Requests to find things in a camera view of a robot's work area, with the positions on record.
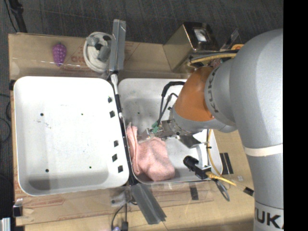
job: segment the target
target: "cardboard surface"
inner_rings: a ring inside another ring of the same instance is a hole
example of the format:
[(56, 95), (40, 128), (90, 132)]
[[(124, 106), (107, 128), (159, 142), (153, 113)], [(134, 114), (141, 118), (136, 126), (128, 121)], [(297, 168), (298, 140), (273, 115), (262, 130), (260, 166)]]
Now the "cardboard surface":
[[(83, 38), (31, 34), (9, 35), (10, 78), (22, 76), (97, 77), (89, 70), (82, 57)], [(51, 47), (61, 42), (68, 53), (62, 67), (52, 60)], [(119, 78), (187, 78), (171, 72), (160, 44), (126, 42), (125, 70)], [(23, 216), (16, 219), (26, 230), (110, 230), (117, 207), (110, 197), (124, 189), (108, 189), (33, 197), (25, 194), (18, 184), (14, 106), (12, 105), (12, 139), (15, 199), (23, 199)], [(240, 180), (253, 188), (251, 173), (238, 132), (224, 134), (215, 131), (220, 153), (229, 153), (234, 174), (229, 179)], [(227, 202), (213, 182), (195, 184), (198, 200), (192, 200), (189, 183), (153, 185), (152, 192), (167, 215), (165, 223), (147, 225), (137, 206), (129, 206), (129, 230), (252, 230), (254, 199), (230, 187)]]

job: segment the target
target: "gray carpet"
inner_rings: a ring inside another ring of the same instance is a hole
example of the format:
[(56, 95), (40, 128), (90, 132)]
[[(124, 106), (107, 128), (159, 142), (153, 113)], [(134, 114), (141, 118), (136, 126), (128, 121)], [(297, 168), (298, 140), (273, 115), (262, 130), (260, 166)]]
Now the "gray carpet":
[[(127, 40), (165, 43), (183, 21), (210, 24), (222, 43), (235, 28), (240, 41), (283, 27), (283, 0), (19, 0), (29, 33), (86, 37), (110, 33), (113, 19), (127, 22)], [(8, 94), (8, 33), (14, 29), (0, 0), (0, 93)], [(5, 119), (7, 99), (0, 97)], [(0, 122), (0, 136), (6, 135)], [(1, 144), (0, 174), (12, 182), (11, 142)], [(10, 215), (10, 184), (0, 177), (0, 218)]]

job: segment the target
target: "cable connector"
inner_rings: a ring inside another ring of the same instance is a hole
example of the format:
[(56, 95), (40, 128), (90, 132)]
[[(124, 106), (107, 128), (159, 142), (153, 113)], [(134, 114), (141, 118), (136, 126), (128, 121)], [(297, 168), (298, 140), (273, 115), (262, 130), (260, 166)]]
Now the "cable connector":
[(209, 178), (207, 173), (211, 172), (211, 166), (200, 166), (199, 160), (192, 156), (186, 156), (183, 163), (189, 170), (195, 172), (198, 178), (202, 180)]
[(223, 178), (222, 176), (215, 175), (215, 174), (212, 173), (211, 171), (206, 172), (206, 175), (207, 175), (209, 178), (211, 178), (211, 179), (222, 180), (222, 181), (224, 181), (224, 182), (226, 182), (226, 183), (229, 183), (229, 184), (232, 185), (232, 186), (235, 186), (235, 187), (237, 186), (234, 182), (232, 182), (232, 181), (230, 181), (230, 180), (228, 180), (228, 179), (226, 179), (226, 178)]
[(128, 221), (122, 221), (121, 231), (128, 231)]
[(158, 126), (158, 122), (155, 121), (154, 124), (152, 125), (152, 128), (153, 128), (153, 133), (157, 133), (158, 129), (159, 129), (159, 126)]

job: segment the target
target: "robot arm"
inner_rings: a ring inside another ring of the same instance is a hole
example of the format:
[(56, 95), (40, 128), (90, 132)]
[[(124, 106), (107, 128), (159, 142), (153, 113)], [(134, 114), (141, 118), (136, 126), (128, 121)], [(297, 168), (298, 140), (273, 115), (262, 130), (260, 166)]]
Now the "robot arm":
[(199, 68), (170, 114), (182, 138), (238, 129), (255, 188), (254, 231), (284, 229), (282, 40), (282, 29), (263, 33), (215, 70)]

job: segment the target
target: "purple grape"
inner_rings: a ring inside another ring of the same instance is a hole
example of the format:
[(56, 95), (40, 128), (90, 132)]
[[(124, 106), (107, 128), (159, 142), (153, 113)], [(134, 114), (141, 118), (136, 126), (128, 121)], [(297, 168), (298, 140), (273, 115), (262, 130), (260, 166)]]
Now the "purple grape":
[(53, 61), (57, 66), (61, 66), (64, 63), (66, 57), (66, 47), (65, 45), (58, 43), (52, 48)]

